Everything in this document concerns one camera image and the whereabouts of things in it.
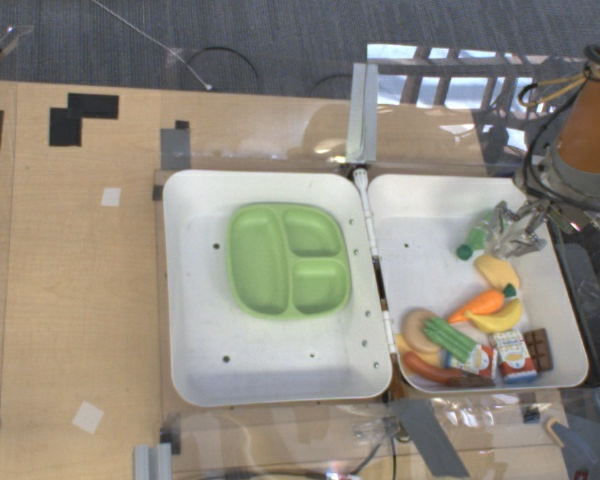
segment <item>green bottle cap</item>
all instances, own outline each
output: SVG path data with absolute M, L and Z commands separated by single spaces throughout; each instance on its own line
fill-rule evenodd
M 461 260 L 467 261 L 473 255 L 473 249 L 469 247 L 467 244 L 462 244 L 458 249 L 456 249 L 456 254 L 458 258 Z
M 506 298 L 515 297 L 516 296 L 516 288 L 511 283 L 509 283 L 507 286 L 504 287 L 504 290 L 502 290 L 502 293 L 504 293 L 504 296 Z

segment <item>wooden table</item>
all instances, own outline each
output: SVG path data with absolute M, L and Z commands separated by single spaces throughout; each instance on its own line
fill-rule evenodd
M 82 147 L 50 147 L 49 109 L 66 107 L 69 92 L 118 95 L 119 117 L 84 119 Z M 5 112 L 0 480 L 130 479 L 133 447 L 155 445 L 165 408 L 182 407 L 173 398 L 168 375 L 161 382 L 159 222 L 152 200 L 160 129 L 189 121 L 196 168 L 329 172 L 344 153 L 348 104 L 0 82 L 0 110 Z M 414 172 L 484 174 L 475 134 L 440 128 L 459 121 L 471 123 L 470 115 L 381 108 L 379 158 L 387 165 L 410 165 Z M 121 189 L 119 206 L 102 206 L 106 188 Z M 559 401 L 552 392 L 539 397 Z M 104 413 L 93 434 L 72 423 L 85 401 Z M 192 442 L 219 444 L 215 458 L 205 452 L 175 460 L 176 470 L 181 463 L 180 470 L 189 471 L 182 478 L 214 460 L 227 465 L 244 464 L 249 457 L 271 464 L 310 463 L 312 450 L 332 452 L 338 459 L 348 448 L 345 458 L 357 461 L 368 451 L 350 440 L 334 444 L 351 431 L 338 406 L 236 410 L 228 416 L 233 423 L 224 426 L 226 413 L 185 409 Z M 500 464 L 496 469 L 515 476 L 527 471 L 525 460 L 537 460 L 542 470 L 530 472 L 529 478 L 540 472 L 543 478 L 563 478 L 560 451 L 549 438 L 534 431 L 536 446 L 521 447 L 528 428 L 512 425 L 502 427 L 507 437 L 493 429 L 484 429 L 482 438 L 471 434 L 474 445 L 461 451 L 465 462 L 476 471 Z M 520 430 L 518 438 L 512 428 Z M 454 442 L 466 444 L 467 436 L 458 432 Z M 297 447 L 278 442 L 276 448 L 275 435 L 291 436 Z M 485 455 L 485 449 L 491 451 Z M 402 475 L 409 471 L 413 478 L 425 477 L 413 445 L 401 446 L 399 453 Z M 389 477 L 390 462 L 372 464 L 369 478 Z

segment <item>hot dog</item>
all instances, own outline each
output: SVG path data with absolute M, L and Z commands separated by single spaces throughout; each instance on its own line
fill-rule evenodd
M 425 379 L 433 382 L 445 384 L 451 379 L 462 377 L 462 372 L 456 368 L 436 368 L 429 363 L 424 362 L 418 354 L 412 351 L 407 351 L 402 356 L 405 366 L 413 370 L 414 373 L 421 375 Z

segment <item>toy banana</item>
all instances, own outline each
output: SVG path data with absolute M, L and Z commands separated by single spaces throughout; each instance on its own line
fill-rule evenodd
M 482 332 L 487 334 L 504 332 L 516 325 L 522 317 L 522 302 L 520 299 L 513 299 L 492 315 L 474 315 L 467 311 L 465 316 Z

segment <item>bottle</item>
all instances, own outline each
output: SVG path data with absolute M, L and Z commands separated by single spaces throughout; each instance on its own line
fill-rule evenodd
M 484 242 L 489 236 L 489 222 L 493 211 L 488 211 L 475 226 L 471 228 L 465 242 L 456 249 L 456 255 L 461 260 L 468 260 L 475 251 L 484 249 Z

